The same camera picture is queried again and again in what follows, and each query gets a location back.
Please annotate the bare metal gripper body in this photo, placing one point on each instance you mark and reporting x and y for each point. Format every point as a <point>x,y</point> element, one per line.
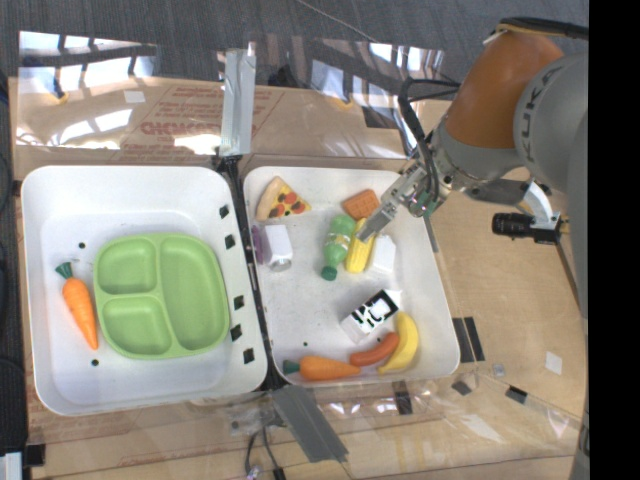
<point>411,188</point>

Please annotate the brown cardboard board red print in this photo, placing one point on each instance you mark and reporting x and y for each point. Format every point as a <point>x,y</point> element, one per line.
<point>500,293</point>

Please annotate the purple grapes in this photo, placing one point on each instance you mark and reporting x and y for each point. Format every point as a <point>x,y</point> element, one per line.
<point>257,243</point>

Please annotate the green divided plate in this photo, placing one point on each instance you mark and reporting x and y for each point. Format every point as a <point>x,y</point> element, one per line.
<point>190,288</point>

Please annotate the orange-red sausage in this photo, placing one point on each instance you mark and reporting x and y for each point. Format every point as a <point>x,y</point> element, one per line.
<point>375,352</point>

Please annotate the orange waffle biscuit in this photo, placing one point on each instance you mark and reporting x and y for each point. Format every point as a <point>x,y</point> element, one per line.
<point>361,204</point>

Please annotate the pizza slice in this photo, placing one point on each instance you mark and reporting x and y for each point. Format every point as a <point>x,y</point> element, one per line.
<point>280,202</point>

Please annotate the orange carrot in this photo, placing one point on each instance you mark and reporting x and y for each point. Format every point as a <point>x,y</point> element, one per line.
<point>80,303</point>
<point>325,368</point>

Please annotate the black and white carton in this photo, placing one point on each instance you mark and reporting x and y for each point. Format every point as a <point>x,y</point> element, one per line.
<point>372,313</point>

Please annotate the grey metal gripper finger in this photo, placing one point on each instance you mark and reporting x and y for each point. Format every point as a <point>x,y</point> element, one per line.
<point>379,222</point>

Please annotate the yellow corn cob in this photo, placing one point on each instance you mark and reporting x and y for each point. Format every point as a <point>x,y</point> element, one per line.
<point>359,257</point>

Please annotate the green bottle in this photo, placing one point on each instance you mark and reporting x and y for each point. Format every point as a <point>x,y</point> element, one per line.
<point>336,248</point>

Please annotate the white plastic tray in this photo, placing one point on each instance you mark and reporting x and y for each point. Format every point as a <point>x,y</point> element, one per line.
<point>310,308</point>
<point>125,193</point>

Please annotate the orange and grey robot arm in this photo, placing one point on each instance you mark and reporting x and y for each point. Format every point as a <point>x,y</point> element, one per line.
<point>500,93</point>

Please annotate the black cylinder on white bracket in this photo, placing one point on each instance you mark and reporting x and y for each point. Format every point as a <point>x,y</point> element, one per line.
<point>515,225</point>

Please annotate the yellow banana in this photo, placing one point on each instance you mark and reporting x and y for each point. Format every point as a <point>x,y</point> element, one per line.
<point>407,340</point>

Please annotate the white can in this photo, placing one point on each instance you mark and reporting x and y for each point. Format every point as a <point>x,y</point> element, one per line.
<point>278,245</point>

